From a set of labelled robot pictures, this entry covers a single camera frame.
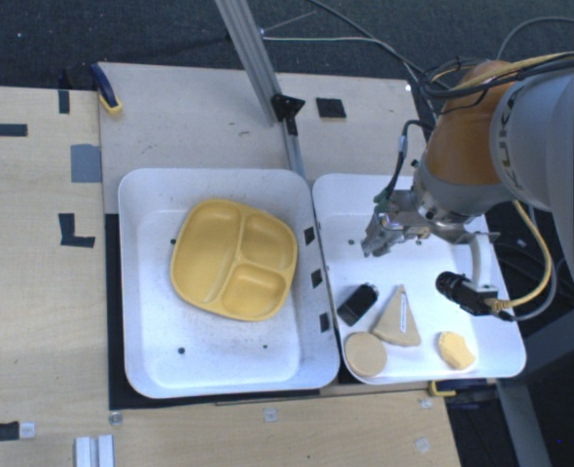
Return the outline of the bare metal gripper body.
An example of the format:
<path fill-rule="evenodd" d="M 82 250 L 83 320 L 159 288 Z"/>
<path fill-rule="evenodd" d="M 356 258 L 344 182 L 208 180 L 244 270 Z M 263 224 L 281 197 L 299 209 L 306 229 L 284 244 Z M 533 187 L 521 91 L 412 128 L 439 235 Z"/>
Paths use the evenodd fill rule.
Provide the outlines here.
<path fill-rule="evenodd" d="M 433 234 L 441 239 L 464 239 L 466 225 L 483 214 L 483 206 L 468 198 L 442 202 L 427 190 L 382 190 L 375 197 L 375 213 L 384 227 L 400 224 L 406 239 Z"/>

